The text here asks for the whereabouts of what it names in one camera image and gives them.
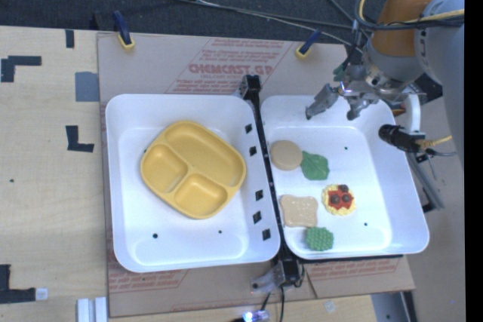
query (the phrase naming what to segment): white tray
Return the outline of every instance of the white tray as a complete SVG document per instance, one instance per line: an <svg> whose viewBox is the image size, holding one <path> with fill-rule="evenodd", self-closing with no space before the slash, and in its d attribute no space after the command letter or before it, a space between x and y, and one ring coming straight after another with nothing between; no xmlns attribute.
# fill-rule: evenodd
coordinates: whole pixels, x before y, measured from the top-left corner
<svg viewBox="0 0 483 322"><path fill-rule="evenodd" d="M308 180L299 167L283 171L272 166L277 197L313 196L318 201L317 226L334 234L333 248L318 252L307 247L304 227L284 225L288 247L303 259L422 251L429 242L429 232L407 158L378 136L380 126L395 124L389 107L379 102L349 121L349 105L339 98L330 109L307 120L305 109L312 102L313 96L274 96L260 109L268 147L277 140L290 140L302 150L328 159L330 172L321 181ZM351 188L355 212L335 216L326 211L321 194L329 184Z"/></svg>
<svg viewBox="0 0 483 322"><path fill-rule="evenodd" d="M140 175L144 150L180 120L213 131L241 153L247 166L239 191L209 219L177 212ZM247 102L235 96L123 94L107 104L106 134L114 252L127 270L266 262L277 254L280 234Z"/></svg>

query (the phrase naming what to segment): cardboard sheet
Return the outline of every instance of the cardboard sheet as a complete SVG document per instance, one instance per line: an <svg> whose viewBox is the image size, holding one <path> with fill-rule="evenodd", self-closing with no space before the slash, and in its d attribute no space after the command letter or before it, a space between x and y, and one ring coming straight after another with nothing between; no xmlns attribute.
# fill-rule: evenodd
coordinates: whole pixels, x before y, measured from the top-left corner
<svg viewBox="0 0 483 322"><path fill-rule="evenodd" d="M270 269L270 262L137 274L124 269L112 248L104 112L119 94L236 94L246 74L258 74L260 100L272 95L313 94L332 81L332 71L346 58L339 44L314 44L305 60L294 51L301 42L134 34L125 51L115 33L99 33L97 53L100 119L108 238L110 317L260 305L265 294L253 293L251 278ZM412 290L405 257L358 259L305 265L300 288L287 301Z"/></svg>

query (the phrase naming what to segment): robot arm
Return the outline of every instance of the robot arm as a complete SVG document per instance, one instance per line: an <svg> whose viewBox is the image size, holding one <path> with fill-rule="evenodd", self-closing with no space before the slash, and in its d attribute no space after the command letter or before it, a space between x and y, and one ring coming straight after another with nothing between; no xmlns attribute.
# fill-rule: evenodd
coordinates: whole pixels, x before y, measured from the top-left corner
<svg viewBox="0 0 483 322"><path fill-rule="evenodd" d="M346 67L339 87L325 85L306 109L307 119L340 96L349 103L349 120L379 100L401 103L410 95L407 86L425 72L443 87L448 123L464 168L464 0L387 0L377 23L365 20L364 3L356 2L355 18L373 33L362 49L361 63ZM420 133L416 138L421 140Z"/></svg>

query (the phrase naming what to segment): blue clamp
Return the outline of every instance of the blue clamp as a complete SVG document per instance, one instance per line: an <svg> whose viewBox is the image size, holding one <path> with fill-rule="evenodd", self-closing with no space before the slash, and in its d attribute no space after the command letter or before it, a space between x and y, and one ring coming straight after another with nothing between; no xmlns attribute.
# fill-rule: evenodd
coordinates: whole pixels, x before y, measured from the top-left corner
<svg viewBox="0 0 483 322"><path fill-rule="evenodd" d="M311 36L306 40L305 43L301 44L295 50L295 56L301 60L305 59L307 55L309 55L310 48L314 44L314 42L318 39L318 37L322 35L321 31L317 29L314 31Z"/></svg>
<svg viewBox="0 0 483 322"><path fill-rule="evenodd" d="M122 17L121 12L114 11L112 13L112 18L114 18L115 25L119 30L118 39L121 42L121 46L125 50L130 50L134 47L134 40L129 34L128 25L126 24L124 17Z"/></svg>

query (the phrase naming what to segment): yellow plate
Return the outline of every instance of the yellow plate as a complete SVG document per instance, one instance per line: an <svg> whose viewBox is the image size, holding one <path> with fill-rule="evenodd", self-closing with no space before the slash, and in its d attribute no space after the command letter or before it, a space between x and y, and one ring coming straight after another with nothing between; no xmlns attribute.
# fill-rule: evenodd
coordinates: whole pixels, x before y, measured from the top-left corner
<svg viewBox="0 0 483 322"><path fill-rule="evenodd" d="M242 155L193 121L166 127L141 160L141 176L162 200L193 219L217 214L246 176Z"/></svg>

